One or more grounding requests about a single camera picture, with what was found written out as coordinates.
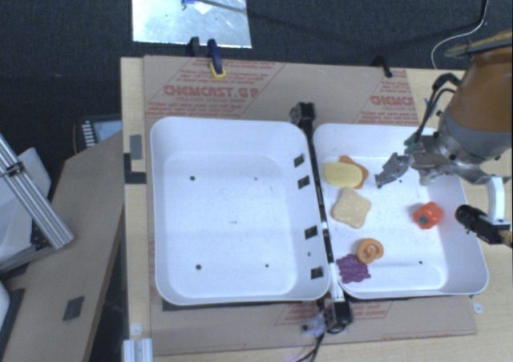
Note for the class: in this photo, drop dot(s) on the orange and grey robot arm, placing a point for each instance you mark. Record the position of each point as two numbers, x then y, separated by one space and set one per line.
481 100

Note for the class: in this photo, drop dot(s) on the brown cardboard board red print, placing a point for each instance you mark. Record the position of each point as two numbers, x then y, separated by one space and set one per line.
248 92

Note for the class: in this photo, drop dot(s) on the yellow oval bread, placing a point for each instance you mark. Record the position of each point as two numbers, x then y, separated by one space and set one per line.
340 174

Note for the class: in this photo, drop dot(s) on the black cylinder on white bracket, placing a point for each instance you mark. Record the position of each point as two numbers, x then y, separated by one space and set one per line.
479 222

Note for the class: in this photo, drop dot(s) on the beige square biscuit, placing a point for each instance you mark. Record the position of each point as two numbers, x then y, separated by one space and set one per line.
351 208

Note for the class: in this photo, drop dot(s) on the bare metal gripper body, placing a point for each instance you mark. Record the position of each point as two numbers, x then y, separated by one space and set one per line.
435 158

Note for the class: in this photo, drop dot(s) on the white plastic tray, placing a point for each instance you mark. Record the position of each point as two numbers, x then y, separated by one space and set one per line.
232 212
401 232

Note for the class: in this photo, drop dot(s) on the orange bread slice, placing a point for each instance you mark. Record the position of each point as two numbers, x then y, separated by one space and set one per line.
362 176

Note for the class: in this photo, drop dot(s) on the purple grapes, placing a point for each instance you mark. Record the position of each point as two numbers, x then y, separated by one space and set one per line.
352 269

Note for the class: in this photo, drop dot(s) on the thin black and white rod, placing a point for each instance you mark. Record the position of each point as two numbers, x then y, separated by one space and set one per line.
318 188

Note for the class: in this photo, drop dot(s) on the orange bell pepper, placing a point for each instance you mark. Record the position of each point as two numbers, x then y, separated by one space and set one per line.
428 215

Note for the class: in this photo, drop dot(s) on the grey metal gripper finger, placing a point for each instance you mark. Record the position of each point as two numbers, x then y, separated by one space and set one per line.
390 171
429 178

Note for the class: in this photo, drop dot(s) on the orange pretzel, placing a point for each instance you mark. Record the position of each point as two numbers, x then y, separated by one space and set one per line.
369 251

